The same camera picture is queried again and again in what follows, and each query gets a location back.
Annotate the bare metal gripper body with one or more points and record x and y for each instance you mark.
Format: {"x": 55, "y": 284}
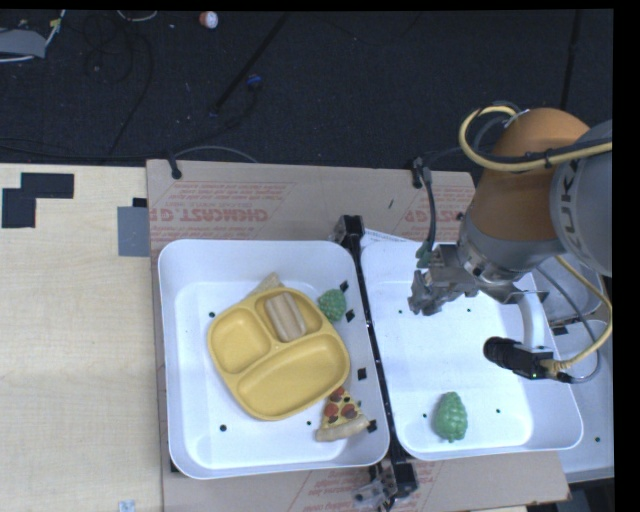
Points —
{"x": 457, "y": 277}

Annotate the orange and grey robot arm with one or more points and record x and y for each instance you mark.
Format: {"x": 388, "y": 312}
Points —
{"x": 520, "y": 200}

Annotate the tan toy bread slice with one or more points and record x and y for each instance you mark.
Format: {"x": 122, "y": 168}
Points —
{"x": 269, "y": 284}

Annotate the brown cardboard board, red print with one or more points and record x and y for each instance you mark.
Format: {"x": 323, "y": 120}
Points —
{"x": 300, "y": 200}

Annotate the red and white round object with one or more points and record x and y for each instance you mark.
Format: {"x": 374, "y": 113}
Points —
{"x": 209, "y": 19}

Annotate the green toy broccoli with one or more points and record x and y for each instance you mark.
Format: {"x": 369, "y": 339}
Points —
{"x": 332, "y": 304}

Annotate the yellow divided plate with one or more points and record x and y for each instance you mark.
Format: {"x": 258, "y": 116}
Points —
{"x": 290, "y": 380}

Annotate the white plastic tray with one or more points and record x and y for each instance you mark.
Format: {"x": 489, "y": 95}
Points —
{"x": 200, "y": 450}
{"x": 450, "y": 350}

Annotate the black cylinder on white bracket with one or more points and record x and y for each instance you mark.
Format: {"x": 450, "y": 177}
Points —
{"x": 515, "y": 356}

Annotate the green toy grapes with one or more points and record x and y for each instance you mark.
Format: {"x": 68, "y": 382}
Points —
{"x": 451, "y": 417}

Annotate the toy pizza slice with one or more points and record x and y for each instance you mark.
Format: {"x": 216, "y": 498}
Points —
{"x": 342, "y": 417}

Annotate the tan toy sausage bun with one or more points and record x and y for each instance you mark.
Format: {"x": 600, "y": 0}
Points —
{"x": 285, "y": 317}

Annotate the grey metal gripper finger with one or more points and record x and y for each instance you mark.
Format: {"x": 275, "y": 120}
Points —
{"x": 436, "y": 304}
{"x": 416, "y": 292}

